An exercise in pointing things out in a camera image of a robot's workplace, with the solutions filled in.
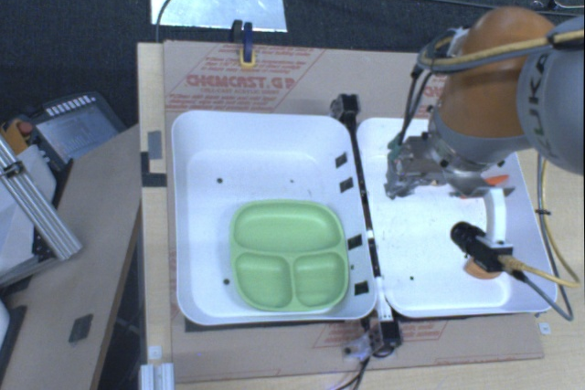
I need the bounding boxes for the brown round biscuit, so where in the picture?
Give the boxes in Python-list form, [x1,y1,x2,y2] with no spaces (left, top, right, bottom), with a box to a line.
[463,258,503,280]

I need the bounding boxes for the black cylinder on white bracket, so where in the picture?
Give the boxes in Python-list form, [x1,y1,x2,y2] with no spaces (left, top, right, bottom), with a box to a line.
[449,185,516,275]

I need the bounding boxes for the green divided plate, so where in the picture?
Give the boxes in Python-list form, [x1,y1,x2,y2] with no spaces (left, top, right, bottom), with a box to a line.
[228,198,351,313]

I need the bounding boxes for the brown cardboard board red print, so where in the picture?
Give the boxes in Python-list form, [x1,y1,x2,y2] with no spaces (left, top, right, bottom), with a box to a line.
[162,39,546,385]

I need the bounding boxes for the white plastic tray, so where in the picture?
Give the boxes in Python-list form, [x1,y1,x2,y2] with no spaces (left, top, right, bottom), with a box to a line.
[356,117,559,320]
[170,110,380,327]

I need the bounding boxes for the thin black and white rod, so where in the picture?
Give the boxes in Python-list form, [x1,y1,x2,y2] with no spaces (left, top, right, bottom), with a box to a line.
[346,113,386,325]

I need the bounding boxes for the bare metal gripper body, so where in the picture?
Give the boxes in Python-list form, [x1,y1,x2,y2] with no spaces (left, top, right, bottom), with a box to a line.
[395,132,489,198]

